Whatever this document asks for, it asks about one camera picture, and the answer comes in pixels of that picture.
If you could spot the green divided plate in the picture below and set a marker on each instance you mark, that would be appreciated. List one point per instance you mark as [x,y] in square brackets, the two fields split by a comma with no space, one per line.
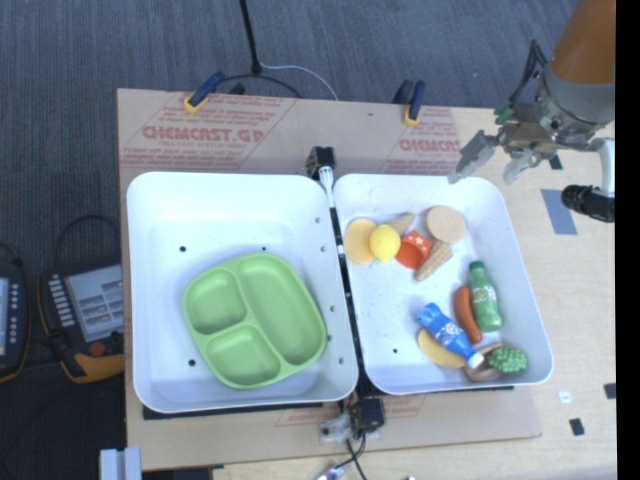
[265,308]

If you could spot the blue bottle white cap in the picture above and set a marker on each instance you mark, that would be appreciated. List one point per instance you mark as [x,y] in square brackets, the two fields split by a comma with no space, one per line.
[447,333]

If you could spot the green grapes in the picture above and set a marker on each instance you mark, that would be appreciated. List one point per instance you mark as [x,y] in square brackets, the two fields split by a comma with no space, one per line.
[507,359]

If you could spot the black cylinder on white bracket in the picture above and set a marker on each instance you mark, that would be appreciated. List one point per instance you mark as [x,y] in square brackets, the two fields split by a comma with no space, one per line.
[587,200]

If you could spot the yellow lemon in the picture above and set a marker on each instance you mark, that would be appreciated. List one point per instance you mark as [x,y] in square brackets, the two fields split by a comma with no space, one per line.
[385,243]

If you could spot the green bottle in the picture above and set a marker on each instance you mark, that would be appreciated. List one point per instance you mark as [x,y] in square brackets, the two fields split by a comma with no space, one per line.
[485,298]

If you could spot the tan round biscuit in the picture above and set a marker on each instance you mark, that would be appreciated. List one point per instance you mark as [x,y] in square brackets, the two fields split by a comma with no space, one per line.
[446,224]

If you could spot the yellow round flat biscuit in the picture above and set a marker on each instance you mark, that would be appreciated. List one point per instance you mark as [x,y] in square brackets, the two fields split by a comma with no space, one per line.
[356,240]

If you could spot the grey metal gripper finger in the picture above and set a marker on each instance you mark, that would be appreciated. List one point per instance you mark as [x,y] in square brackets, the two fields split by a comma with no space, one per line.
[520,165]
[475,155]

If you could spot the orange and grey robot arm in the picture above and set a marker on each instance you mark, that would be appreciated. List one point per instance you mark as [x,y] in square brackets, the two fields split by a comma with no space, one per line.
[585,38]

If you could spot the brown cardboard board red print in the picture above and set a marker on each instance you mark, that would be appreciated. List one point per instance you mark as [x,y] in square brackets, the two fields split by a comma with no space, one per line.
[350,133]

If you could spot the tan ribbed cone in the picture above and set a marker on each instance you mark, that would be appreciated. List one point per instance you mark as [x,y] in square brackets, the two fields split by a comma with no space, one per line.
[434,260]

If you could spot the thin black and white rod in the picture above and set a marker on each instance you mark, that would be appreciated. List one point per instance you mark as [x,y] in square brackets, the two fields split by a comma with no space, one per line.
[345,268]

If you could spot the yellow banana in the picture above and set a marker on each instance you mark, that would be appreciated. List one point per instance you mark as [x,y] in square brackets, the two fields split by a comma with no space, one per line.
[435,355]

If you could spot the tan ice cream cone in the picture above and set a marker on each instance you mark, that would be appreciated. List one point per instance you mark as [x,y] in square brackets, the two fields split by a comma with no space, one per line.
[402,222]

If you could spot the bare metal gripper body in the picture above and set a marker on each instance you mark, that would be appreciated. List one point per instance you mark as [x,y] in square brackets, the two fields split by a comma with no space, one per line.
[530,135]

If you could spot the white plastic tray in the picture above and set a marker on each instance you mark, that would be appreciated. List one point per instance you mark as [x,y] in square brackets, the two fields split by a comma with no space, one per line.
[225,208]
[395,313]

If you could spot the orange pizza slice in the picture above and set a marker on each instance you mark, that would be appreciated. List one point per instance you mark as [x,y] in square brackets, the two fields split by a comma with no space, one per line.
[411,253]

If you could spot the red-brown sausage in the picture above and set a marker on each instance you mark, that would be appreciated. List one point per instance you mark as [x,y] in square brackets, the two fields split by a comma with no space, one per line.
[466,313]

